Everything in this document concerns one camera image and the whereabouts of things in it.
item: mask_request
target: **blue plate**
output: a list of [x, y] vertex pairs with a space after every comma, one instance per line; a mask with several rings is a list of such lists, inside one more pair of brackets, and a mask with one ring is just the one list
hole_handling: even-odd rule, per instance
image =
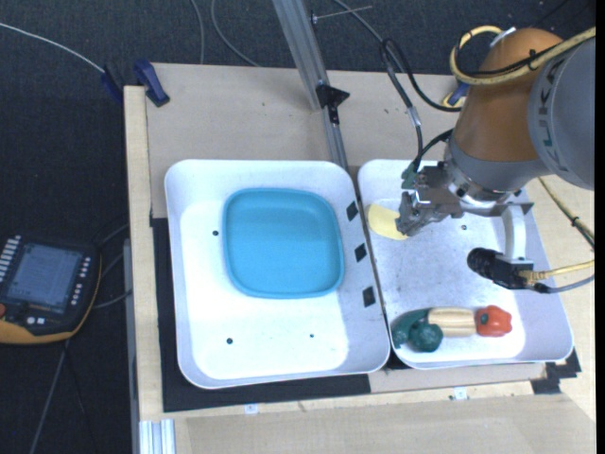
[[308, 298], [336, 289], [344, 254], [332, 206], [288, 188], [248, 188], [223, 209], [227, 272], [241, 291], [262, 298]]

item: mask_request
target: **wooden table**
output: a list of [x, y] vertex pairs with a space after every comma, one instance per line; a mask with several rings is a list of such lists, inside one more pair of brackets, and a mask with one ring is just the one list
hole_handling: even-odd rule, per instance
[[[340, 398], [164, 412], [150, 217], [166, 216], [164, 174], [185, 158], [329, 160], [320, 117], [311, 113], [292, 69], [155, 64], [168, 105], [156, 108], [142, 87], [125, 90], [133, 282], [134, 449], [153, 452], [164, 438], [179, 454], [230, 452], [596, 452], [594, 284], [565, 293], [582, 372], [562, 393], [534, 394], [542, 363], [446, 370], [381, 370], [372, 393]], [[339, 107], [354, 177], [374, 158], [410, 159], [415, 135], [405, 107], [382, 74], [331, 72], [351, 93]], [[435, 99], [455, 85], [417, 77]], [[425, 140], [456, 116], [419, 99]], [[440, 159], [441, 150], [425, 158]], [[561, 198], [594, 227], [594, 192], [549, 177]], [[586, 242], [537, 182], [527, 186], [552, 267], [589, 260]], [[577, 280], [562, 277], [562, 284]], [[139, 444], [138, 433], [142, 432]]]

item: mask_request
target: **robotic arm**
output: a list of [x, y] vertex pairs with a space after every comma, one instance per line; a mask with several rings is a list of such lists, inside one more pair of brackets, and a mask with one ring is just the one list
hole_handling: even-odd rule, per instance
[[510, 196], [553, 173], [595, 188], [596, 37], [589, 32], [562, 43], [544, 30], [515, 30], [493, 42], [482, 77], [457, 76], [471, 84], [458, 122], [437, 166], [404, 173], [397, 230], [415, 236], [465, 213], [502, 217], [505, 253], [475, 249], [469, 266], [506, 288], [524, 286], [516, 272], [533, 268], [524, 258], [531, 204]]

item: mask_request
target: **black floor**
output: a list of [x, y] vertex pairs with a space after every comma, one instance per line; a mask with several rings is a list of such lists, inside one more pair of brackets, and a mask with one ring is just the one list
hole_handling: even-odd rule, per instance
[[[321, 16], [341, 10], [306, 0]], [[448, 73], [460, 34], [492, 24], [540, 26], [567, 38], [596, 21], [596, 0], [341, 0], [383, 38], [395, 39], [418, 73]], [[203, 62], [249, 65], [213, 27], [213, 0], [195, 0]], [[269, 0], [216, 0], [216, 22], [248, 59], [291, 67]], [[0, 24], [43, 36], [85, 56], [0, 26], [0, 236], [25, 231], [101, 240], [128, 221], [122, 108], [94, 64], [121, 69], [138, 58], [198, 63], [201, 32], [189, 0], [0, 0]], [[349, 15], [320, 19], [328, 69], [379, 71], [377, 41]], [[471, 49], [471, 58], [483, 49]], [[119, 254], [128, 230], [103, 247], [117, 266], [99, 301], [124, 292]], [[123, 303], [94, 310], [65, 345], [0, 346], [0, 453], [130, 451], [130, 405]], [[56, 389], [37, 432], [60, 360]]]

